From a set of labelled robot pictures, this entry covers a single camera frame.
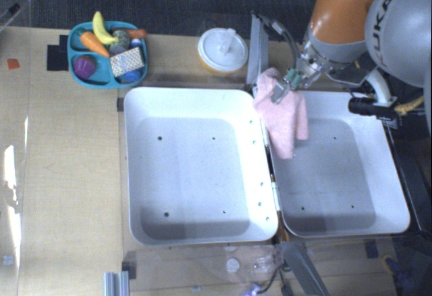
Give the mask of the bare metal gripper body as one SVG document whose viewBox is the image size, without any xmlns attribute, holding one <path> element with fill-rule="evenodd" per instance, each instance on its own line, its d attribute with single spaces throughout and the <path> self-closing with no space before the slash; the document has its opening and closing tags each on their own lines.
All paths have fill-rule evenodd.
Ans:
<svg viewBox="0 0 432 296">
<path fill-rule="evenodd" d="M 327 70 L 327 64 L 316 52 L 309 55 L 297 49 L 294 52 L 294 65 L 287 70 L 285 82 L 289 89 L 309 89 Z"/>
</svg>

